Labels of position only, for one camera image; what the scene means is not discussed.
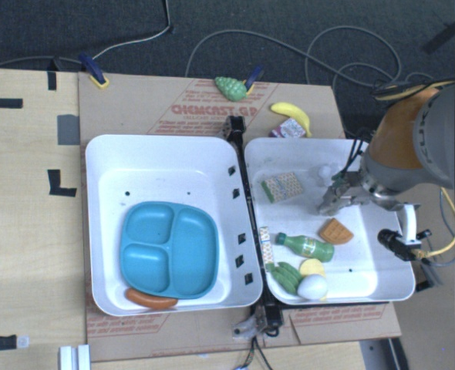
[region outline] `table surface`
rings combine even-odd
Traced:
[[[59,146],[57,117],[79,115],[77,75],[0,69],[0,335],[28,335],[25,349],[0,351],[0,368],[57,368],[63,345],[86,343],[80,146]],[[75,197],[49,196],[47,170],[62,171]],[[246,351],[93,363],[94,369],[235,368]],[[357,341],[265,349],[273,368],[364,369]],[[256,354],[250,368],[265,368]]]

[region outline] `white egg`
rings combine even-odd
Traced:
[[[309,300],[319,300],[327,294],[328,290],[325,277],[320,274],[310,274],[299,283],[298,295]]]

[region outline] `blue clip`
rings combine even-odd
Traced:
[[[244,86],[246,86],[246,90],[249,91],[253,86],[254,82],[260,79],[263,74],[264,74],[263,66],[255,67],[253,72],[251,72],[250,76],[244,83]]]
[[[110,84],[110,81],[103,75],[103,71],[94,61],[94,59],[92,59],[86,53],[82,52],[79,54],[79,61],[82,62],[83,66],[90,73],[90,79],[99,88],[104,89]]]

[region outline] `brown sponge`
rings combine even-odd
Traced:
[[[354,237],[354,234],[335,218],[332,218],[319,232],[325,241],[338,245],[345,244]]]

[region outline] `white tray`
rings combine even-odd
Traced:
[[[167,311],[245,307],[260,297],[248,207],[229,143],[214,137],[98,136],[86,148],[86,171],[92,291],[101,310],[115,316],[159,312],[125,298],[128,285],[120,272],[124,217],[144,201],[200,208],[214,219],[219,233],[212,290],[202,298],[179,300]]]
[[[351,140],[272,139],[252,140],[245,149],[254,212],[258,227],[267,227],[275,262],[287,261],[298,267],[304,260],[286,247],[275,245],[279,232],[289,236],[319,238],[318,231],[328,217],[318,215],[317,207],[326,191],[319,175],[326,166],[336,173],[344,167]],[[350,170],[357,170],[357,161]],[[281,173],[294,172],[304,193],[277,203],[270,203],[261,182]],[[324,301],[307,301],[281,289],[268,275],[274,296],[291,305],[341,304],[378,301],[401,301],[414,292],[416,282],[410,262],[401,261],[377,240],[380,230],[400,230],[396,213],[374,203],[347,207],[335,216],[347,226],[354,238],[335,246],[333,259],[324,263],[329,292]]]

